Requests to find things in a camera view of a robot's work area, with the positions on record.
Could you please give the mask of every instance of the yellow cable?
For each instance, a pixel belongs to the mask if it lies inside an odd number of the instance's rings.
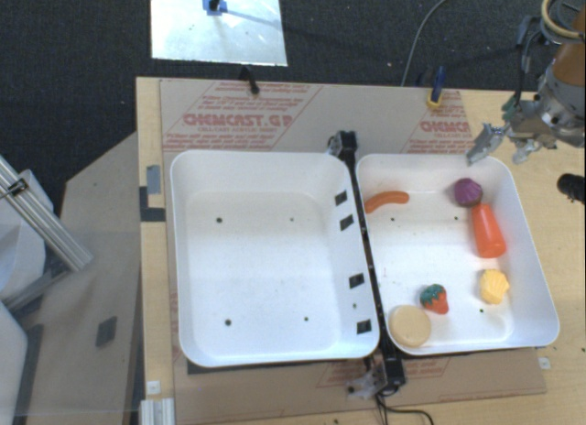
[[[582,39],[581,33],[577,31],[570,31],[563,27],[556,25],[556,23],[549,17],[549,2],[551,0],[543,0],[541,4],[541,17],[543,18],[543,22],[551,29],[554,33],[563,38],[570,38],[570,39]]]

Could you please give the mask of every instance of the orange sausage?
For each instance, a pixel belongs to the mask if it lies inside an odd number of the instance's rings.
[[[366,213],[374,212],[378,207],[387,203],[407,203],[409,194],[402,191],[387,191],[374,195],[364,203]]]

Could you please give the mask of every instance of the toy food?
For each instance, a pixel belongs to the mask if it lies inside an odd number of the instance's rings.
[[[445,314],[450,307],[448,306],[448,293],[441,285],[429,285],[419,295],[419,301],[426,310]]]
[[[480,296],[490,304],[500,304],[509,287],[506,275],[496,268],[484,270],[480,278]]]
[[[409,202],[409,194],[402,191],[387,191],[380,192],[364,203],[364,211],[366,213],[374,212],[378,207],[387,203],[407,203]]]
[[[472,224],[480,257],[499,257],[505,253],[505,240],[488,203],[472,207]]]
[[[417,306],[397,306],[388,321],[393,338],[405,347],[419,347],[431,335],[429,316]]]
[[[473,207],[483,197],[481,185],[469,178],[457,180],[454,186],[456,202],[462,207]]]

